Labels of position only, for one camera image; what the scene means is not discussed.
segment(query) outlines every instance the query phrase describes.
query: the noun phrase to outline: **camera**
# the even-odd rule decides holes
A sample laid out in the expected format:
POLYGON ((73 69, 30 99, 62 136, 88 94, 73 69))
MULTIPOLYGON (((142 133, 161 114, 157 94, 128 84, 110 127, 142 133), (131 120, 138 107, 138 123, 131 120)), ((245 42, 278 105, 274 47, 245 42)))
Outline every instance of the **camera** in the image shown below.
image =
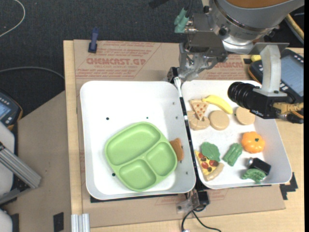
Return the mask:
POLYGON ((238 106, 249 109, 251 113, 264 118, 278 118, 279 111, 273 107, 275 102, 287 102, 288 97, 266 96, 255 92, 259 89, 252 84, 234 82, 230 85, 227 95, 238 106))

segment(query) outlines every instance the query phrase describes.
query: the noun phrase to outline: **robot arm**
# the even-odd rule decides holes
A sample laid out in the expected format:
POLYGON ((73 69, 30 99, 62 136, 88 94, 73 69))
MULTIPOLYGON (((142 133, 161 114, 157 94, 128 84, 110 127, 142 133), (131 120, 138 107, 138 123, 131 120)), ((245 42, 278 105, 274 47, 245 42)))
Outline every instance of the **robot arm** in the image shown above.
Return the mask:
POLYGON ((183 13, 175 32, 185 33, 187 42, 180 44, 180 66, 170 70, 169 81, 175 72, 183 81, 193 80, 203 70, 225 62, 229 53, 261 55, 262 88, 251 91, 262 107, 254 105, 248 109, 262 118, 278 117, 273 104, 286 100, 286 94, 279 91, 280 58, 288 44, 263 43, 262 38, 304 3, 305 0, 210 0, 205 14, 189 18, 183 13))

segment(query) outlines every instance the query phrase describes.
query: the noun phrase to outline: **orange pumpkin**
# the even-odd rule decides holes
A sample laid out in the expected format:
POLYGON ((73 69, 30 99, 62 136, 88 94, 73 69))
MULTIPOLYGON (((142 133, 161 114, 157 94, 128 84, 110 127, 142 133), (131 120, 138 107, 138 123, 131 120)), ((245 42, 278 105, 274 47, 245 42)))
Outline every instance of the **orange pumpkin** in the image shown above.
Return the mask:
POLYGON ((250 153, 259 153, 264 150, 265 141, 255 131, 246 132, 242 136, 241 145, 250 153))

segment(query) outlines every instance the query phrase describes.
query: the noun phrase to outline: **toy pizza slice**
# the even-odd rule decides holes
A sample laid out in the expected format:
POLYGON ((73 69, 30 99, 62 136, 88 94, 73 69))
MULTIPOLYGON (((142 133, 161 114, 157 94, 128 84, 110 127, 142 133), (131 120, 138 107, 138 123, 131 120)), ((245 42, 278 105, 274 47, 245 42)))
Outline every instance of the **toy pizza slice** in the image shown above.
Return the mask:
POLYGON ((193 100, 190 100, 190 105, 192 109, 195 111, 197 118, 199 120, 202 120, 209 103, 204 102, 202 100, 193 99, 193 100))
POLYGON ((197 150, 194 151, 206 181, 213 180, 222 172, 224 164, 216 160, 210 160, 197 150))

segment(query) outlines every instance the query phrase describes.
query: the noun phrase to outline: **green divided plate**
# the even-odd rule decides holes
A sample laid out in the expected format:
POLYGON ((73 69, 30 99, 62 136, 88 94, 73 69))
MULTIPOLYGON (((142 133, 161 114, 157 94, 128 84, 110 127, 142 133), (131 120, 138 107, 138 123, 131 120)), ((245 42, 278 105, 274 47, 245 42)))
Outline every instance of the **green divided plate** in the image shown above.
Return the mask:
POLYGON ((133 191, 155 186, 177 165, 169 141, 148 122, 135 123, 111 137, 105 145, 105 156, 116 176, 133 191))

